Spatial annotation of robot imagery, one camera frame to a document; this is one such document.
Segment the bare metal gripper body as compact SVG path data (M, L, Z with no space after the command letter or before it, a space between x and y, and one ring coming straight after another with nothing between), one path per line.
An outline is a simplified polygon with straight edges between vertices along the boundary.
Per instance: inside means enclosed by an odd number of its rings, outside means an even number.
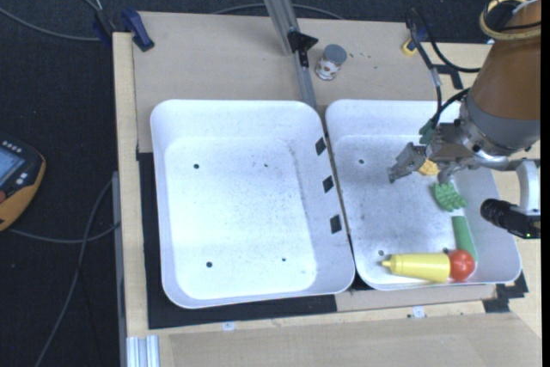
M496 144L465 115L439 124L426 147L427 158L441 173L481 167L506 170L510 154L510 149Z

